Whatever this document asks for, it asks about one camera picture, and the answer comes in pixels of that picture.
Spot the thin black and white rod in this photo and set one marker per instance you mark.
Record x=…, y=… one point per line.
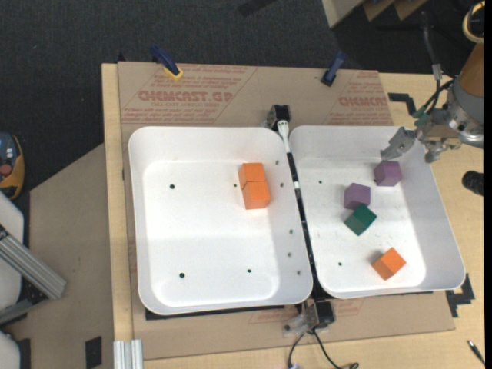
x=298, y=190

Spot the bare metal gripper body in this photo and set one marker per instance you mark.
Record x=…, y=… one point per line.
x=442, y=131

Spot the white plastic tray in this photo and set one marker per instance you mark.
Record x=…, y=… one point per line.
x=419, y=213
x=207, y=237

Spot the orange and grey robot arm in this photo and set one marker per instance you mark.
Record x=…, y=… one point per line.
x=473, y=71

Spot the brown cardboard board red print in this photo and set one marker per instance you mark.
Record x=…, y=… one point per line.
x=215, y=90

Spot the black pen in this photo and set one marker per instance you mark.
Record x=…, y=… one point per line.
x=476, y=351

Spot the orange cube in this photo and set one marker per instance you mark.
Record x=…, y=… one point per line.
x=389, y=264
x=251, y=173
x=256, y=195

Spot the purple cube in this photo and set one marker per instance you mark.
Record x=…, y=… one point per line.
x=356, y=196
x=388, y=173

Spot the green cube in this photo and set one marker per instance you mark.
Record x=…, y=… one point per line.
x=360, y=220

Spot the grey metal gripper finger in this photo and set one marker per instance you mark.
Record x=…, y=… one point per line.
x=435, y=151
x=399, y=142

